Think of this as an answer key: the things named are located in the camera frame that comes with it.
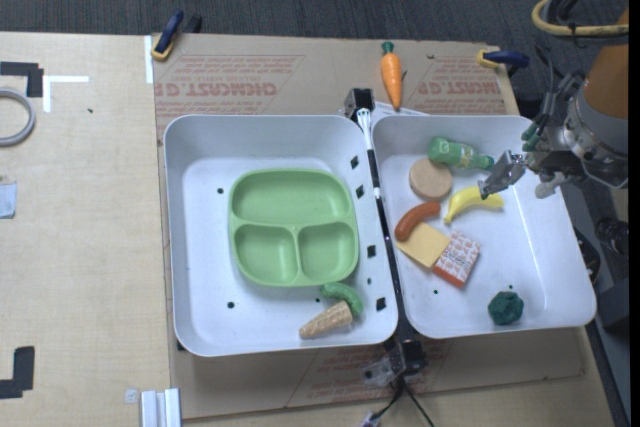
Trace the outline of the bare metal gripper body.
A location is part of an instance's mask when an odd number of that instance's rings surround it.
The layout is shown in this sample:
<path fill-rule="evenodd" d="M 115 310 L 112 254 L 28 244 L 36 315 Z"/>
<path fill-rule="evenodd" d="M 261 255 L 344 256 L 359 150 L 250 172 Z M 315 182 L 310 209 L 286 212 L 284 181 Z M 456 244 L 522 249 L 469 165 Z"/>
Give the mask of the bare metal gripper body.
<path fill-rule="evenodd" d="M 579 122 L 533 123 L 524 131 L 524 152 L 529 168 L 546 182 L 561 174 L 612 189 L 624 189 L 629 183 L 626 122 L 606 122 L 598 132 Z"/>

